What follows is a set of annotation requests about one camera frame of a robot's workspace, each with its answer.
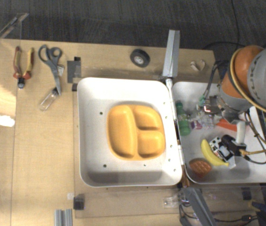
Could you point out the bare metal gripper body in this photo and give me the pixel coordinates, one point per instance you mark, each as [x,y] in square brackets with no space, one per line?
[217,106]

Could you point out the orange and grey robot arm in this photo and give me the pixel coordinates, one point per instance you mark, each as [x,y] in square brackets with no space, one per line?
[262,72]

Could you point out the orange carrot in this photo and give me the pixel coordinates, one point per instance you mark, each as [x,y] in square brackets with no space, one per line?
[228,125]

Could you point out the purple and white packet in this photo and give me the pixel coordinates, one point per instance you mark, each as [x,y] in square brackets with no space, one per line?
[202,123]

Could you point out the green bottle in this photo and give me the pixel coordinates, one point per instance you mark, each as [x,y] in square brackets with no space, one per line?
[183,123]

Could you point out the white and black carton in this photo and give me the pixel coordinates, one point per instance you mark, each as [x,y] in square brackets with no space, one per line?
[217,145]

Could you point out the small pale wood piece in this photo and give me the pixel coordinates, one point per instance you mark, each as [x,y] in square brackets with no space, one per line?
[202,65]
[194,66]

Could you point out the yellow banana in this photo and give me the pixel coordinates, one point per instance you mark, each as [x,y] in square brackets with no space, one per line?
[209,153]

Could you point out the brown biscuit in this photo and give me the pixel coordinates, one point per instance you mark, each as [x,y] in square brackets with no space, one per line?
[199,167]

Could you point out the black tape roll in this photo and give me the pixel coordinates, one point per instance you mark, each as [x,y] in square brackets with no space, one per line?
[139,58]

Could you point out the orange divided plate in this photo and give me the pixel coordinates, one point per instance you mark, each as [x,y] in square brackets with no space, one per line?
[123,131]

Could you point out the grey scissors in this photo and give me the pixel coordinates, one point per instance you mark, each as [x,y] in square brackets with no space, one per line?
[54,65]

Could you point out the clear plastic vial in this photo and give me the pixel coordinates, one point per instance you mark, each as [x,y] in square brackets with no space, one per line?
[46,101]

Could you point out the red and yellow pliers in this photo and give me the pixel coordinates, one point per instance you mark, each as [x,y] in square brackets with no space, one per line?
[28,67]

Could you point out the black cylinder on white bracket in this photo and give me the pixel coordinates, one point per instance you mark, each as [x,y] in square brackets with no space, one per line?
[235,146]

